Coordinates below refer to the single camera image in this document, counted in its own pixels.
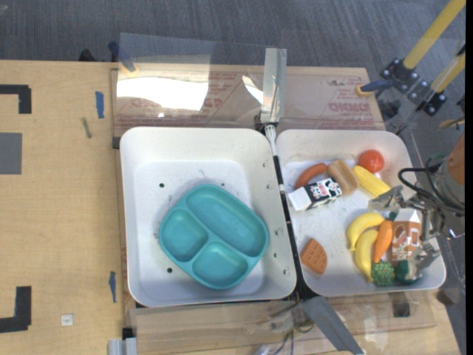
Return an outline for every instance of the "gray square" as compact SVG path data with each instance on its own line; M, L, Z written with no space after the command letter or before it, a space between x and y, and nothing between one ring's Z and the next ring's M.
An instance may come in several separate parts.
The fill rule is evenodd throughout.
M0 133L0 175L21 174L21 133Z

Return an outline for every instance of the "gray floor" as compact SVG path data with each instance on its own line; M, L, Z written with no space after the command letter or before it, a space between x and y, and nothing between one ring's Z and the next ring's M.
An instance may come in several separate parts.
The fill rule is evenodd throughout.
M77 61L87 48L99 61L109 61L108 43L119 41L121 33L137 33L284 47L289 65L365 67L377 80L392 59L409 53L449 1L0 0L6 6L0 8L0 58ZM433 81L465 37L463 9L419 63L418 73ZM413 114L413 103L394 89L380 96L380 105L401 104L390 122L409 123L416 144L409 148L413 163L452 150L464 126L439 131L438 125L462 115L456 103L464 92L462 71L445 89L448 101L433 117ZM465 243L450 246L442 300L465 354L466 293L455 273L457 267L460 276L465 274Z

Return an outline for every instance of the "sausage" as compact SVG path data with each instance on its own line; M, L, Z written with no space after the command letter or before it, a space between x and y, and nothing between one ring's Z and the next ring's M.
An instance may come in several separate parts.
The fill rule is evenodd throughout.
M323 174L327 171L327 164L325 163L317 163L309 168L305 169L299 176L296 181L296 188L301 188L302 186L306 186L309 183L309 180L314 178L317 175Z
M358 188L358 179L344 160L333 161L328 165L327 171L328 175L339 184L344 195L349 195Z

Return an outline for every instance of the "yellow pole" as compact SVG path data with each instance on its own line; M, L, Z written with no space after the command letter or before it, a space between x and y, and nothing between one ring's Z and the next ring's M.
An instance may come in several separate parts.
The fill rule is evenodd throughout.
M430 47L438 40L465 4L466 0L449 1L409 55L403 60L403 64L407 69L413 70L418 65L419 61L426 55Z
M452 62L435 78L430 85L434 92L441 93L450 82L465 68L466 52L456 56Z

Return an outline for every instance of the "wooden table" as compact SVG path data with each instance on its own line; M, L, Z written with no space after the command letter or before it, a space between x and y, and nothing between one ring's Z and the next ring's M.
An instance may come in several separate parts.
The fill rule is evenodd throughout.
M31 114L18 113L17 95L0 95L0 133L21 133L22 139L21 174L0 173L0 319L14 316L16 287L32 291L31 324L26 331L0 334L2 354L106 354L107 341L122 336L110 77L116 67L0 61L0 84L27 84L32 90ZM102 118L96 92L103 94ZM355 338L368 354L389 348L393 354L458 354L446 310L434 294L427 297L435 325ZM73 322L65 314L73 314ZM295 350L308 354L333 347L326 339L312 339L296 341Z

